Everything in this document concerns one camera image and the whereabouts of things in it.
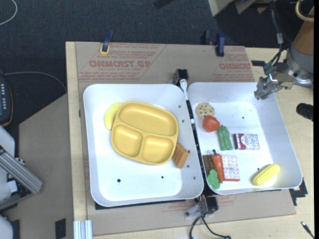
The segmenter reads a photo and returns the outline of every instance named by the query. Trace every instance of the white tray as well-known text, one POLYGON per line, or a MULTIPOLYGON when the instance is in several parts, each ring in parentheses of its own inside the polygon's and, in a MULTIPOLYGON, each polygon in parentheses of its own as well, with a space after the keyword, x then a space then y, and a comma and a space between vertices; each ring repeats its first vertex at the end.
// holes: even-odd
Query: white tray
POLYGON ((221 155, 238 158, 240 181, 223 182, 218 190, 210 186, 218 194, 295 188, 302 182, 301 170, 275 96, 257 100, 255 90, 256 83, 193 83, 188 88, 201 154, 212 154, 212 149, 215 149, 221 155), (258 135, 260 149, 221 151, 217 132, 206 132, 195 113, 199 103, 209 103, 214 107, 215 117, 227 127, 233 147, 233 134, 253 133, 258 135), (262 186, 254 186, 252 177, 258 168, 271 163, 280 165, 280 174, 262 186))
POLYGON ((184 94, 171 84, 94 84, 84 94, 90 184, 93 199, 106 207, 198 197, 204 187, 184 94), (148 165, 115 152, 104 114, 116 102, 138 101, 175 115, 181 143, 190 155, 182 169, 173 161, 148 165))

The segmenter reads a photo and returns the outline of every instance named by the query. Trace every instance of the blue clamp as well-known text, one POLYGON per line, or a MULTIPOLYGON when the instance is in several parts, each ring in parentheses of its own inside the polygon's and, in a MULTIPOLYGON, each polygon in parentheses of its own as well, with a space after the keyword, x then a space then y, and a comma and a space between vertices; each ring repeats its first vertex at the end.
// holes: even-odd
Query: blue clamp
POLYGON ((217 33, 216 35, 216 55, 218 57, 223 57, 224 54, 224 44, 225 44, 225 35, 222 32, 217 33))
POLYGON ((102 43, 101 48, 100 48, 100 54, 103 56, 107 56, 110 52, 110 45, 109 43, 111 42, 113 36, 113 30, 108 30, 106 32, 105 40, 104 43, 102 43))

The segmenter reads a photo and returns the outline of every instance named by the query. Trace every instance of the yellow plate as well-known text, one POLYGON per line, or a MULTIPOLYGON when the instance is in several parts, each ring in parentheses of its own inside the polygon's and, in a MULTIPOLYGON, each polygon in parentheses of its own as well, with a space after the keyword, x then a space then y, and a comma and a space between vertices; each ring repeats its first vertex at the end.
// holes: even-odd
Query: yellow plate
POLYGON ((126 102, 115 116, 111 143, 126 158, 161 165, 172 158, 177 137, 178 122, 172 113, 141 102, 126 102))

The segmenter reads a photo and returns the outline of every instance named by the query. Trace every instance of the toy tomato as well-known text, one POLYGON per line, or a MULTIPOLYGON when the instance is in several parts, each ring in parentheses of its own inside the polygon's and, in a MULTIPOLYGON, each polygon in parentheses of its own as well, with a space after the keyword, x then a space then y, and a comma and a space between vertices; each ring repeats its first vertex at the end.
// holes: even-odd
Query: toy tomato
POLYGON ((213 132, 213 131, 219 129, 219 127, 220 127, 219 121, 215 117, 213 117, 212 115, 207 115, 203 119, 203 128, 207 132, 213 132))

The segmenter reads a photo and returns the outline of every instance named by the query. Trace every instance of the wire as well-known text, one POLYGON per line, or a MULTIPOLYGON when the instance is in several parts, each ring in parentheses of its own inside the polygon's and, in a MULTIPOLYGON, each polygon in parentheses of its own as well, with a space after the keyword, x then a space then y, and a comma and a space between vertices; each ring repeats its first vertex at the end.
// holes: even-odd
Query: wire
POLYGON ((7 19, 7 20, 4 21, 4 22, 1 22, 0 25, 4 25, 4 24, 8 23, 10 20, 12 20, 12 19, 15 17, 16 13, 18 12, 18 5, 16 4, 16 2, 15 2, 14 0, 10 0, 10 1, 12 1, 12 2, 14 3, 15 12, 14 12, 14 14, 13 14, 9 19, 7 19))
POLYGON ((296 3, 296 7, 295 7, 295 11, 296 11, 296 14, 298 16, 298 18, 304 20, 304 21, 311 21, 311 22, 314 22, 315 21, 315 17, 314 16, 311 16, 311 15, 308 15, 308 16, 305 16, 301 13, 301 4, 304 0, 298 0, 297 3, 296 3))
POLYGON ((47 74, 47 73, 42 73, 42 72, 16 72, 16 73, 6 73, 6 74, 3 74, 3 75, 5 75, 5 76, 12 76, 12 75, 19 75, 19 74, 40 74, 40 75, 44 75, 44 76, 51 77, 51 78, 53 78, 54 80, 56 80, 58 83, 60 83, 61 86, 63 87, 65 93, 67 93, 67 89, 66 89, 66 87, 64 86, 64 84, 63 84, 58 78, 56 78, 55 76, 50 75, 50 74, 47 74))
POLYGON ((193 221, 193 223, 191 224, 190 229, 189 229, 189 239, 193 239, 193 236, 191 235, 191 233, 192 233, 193 228, 194 228, 194 226, 196 225, 196 223, 198 222, 199 219, 202 219, 202 220, 203 220, 205 226, 207 227, 207 229, 208 229, 213 235, 215 235, 215 236, 217 236, 217 237, 221 237, 221 238, 223 238, 223 239, 231 239, 230 236, 222 236, 222 235, 219 235, 219 234, 214 233, 213 230, 211 230, 211 229, 209 228, 208 224, 206 223, 206 221, 205 221, 205 219, 204 219, 204 216, 205 216, 205 214, 203 214, 203 215, 197 217, 197 218, 193 221))

